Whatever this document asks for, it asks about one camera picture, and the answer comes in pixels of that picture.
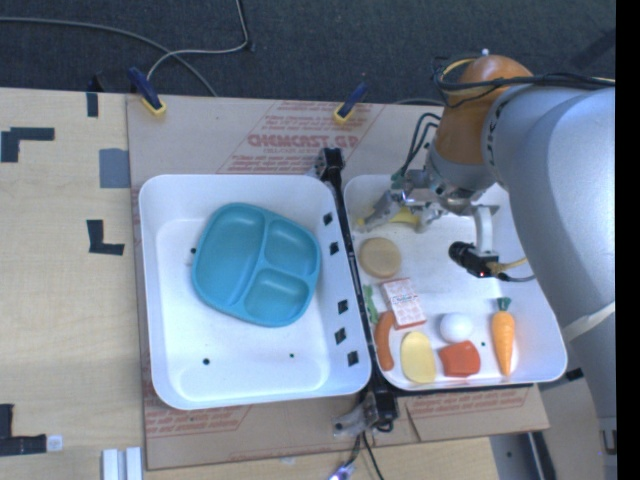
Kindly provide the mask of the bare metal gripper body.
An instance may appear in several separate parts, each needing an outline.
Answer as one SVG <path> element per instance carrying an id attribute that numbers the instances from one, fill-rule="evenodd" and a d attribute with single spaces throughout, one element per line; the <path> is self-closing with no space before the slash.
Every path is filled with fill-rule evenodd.
<path id="1" fill-rule="evenodd" d="M 481 196 L 481 170 L 399 170 L 398 184 L 406 206 L 470 215 L 473 203 Z"/>

